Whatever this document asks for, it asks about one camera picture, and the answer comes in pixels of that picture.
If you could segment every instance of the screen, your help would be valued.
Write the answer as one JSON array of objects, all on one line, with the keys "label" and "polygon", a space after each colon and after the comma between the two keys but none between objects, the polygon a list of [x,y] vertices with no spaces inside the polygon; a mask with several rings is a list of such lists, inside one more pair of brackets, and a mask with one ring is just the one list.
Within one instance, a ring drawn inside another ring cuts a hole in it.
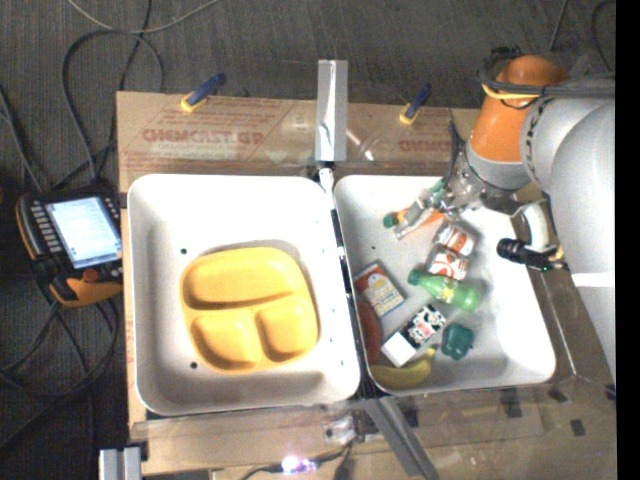
[{"label": "screen", "polygon": [[122,257],[122,241],[99,197],[45,205],[73,267]]}]

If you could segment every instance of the robotic arm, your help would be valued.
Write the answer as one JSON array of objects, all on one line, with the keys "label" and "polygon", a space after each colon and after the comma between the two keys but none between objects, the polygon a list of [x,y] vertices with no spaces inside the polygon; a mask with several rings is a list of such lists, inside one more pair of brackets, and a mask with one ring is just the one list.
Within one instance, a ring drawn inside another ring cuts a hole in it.
[{"label": "robotic arm", "polygon": [[548,196],[615,383],[615,82],[571,80],[518,50],[494,57],[506,64],[494,81],[481,75],[488,97],[457,153],[443,208],[491,207],[530,182]]}]

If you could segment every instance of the green soda bottle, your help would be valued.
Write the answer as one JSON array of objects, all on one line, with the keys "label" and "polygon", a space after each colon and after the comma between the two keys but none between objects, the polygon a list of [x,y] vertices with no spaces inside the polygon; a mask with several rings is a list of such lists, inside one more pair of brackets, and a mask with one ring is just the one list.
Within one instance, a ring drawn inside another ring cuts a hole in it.
[{"label": "green soda bottle", "polygon": [[480,304],[478,290],[450,277],[423,274],[412,270],[409,274],[409,284],[422,286],[432,297],[446,304],[458,306],[467,313],[473,313]]}]

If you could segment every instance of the yellow divided plate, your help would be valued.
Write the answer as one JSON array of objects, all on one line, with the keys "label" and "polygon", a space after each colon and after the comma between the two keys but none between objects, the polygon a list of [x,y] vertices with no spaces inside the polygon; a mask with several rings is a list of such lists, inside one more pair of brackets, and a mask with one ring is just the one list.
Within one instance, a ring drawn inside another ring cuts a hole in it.
[{"label": "yellow divided plate", "polygon": [[180,300],[200,359],[220,373],[295,361],[318,340],[307,282],[280,249],[247,247],[197,258],[182,273]]}]

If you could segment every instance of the dark floor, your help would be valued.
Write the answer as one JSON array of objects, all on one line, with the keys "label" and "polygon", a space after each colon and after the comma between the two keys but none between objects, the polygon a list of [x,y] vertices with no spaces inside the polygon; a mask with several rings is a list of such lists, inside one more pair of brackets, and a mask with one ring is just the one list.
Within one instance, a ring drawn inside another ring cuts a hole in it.
[{"label": "dark floor", "polygon": [[[86,168],[67,174],[85,163],[83,135],[94,154],[113,139],[114,93],[122,87],[182,94],[224,72],[222,95],[315,99],[317,61],[344,59],[352,102],[399,104],[430,81],[430,105],[477,108],[483,93],[476,72],[495,47],[518,45],[567,70],[615,71],[615,0],[568,0],[552,51],[563,0],[221,0],[184,20],[211,0],[150,0],[148,20],[148,0],[74,0],[117,30],[168,25],[145,33],[148,42],[137,48],[131,35],[107,33],[67,0],[0,1],[0,90],[8,105],[0,114],[2,368],[29,349],[49,314],[15,224],[17,196],[36,187],[10,119],[35,180],[51,190],[91,179]],[[113,151],[98,155],[99,166],[103,158],[100,172],[115,185]],[[113,303],[121,315],[122,301]],[[103,310],[112,316],[109,305]],[[82,379],[62,321],[88,369],[108,353],[110,331],[97,308],[59,315],[37,352],[14,370],[31,390],[59,393]],[[96,478],[96,450],[127,442],[124,367],[120,328],[91,399],[83,390],[51,405],[0,383],[0,478]]]}]

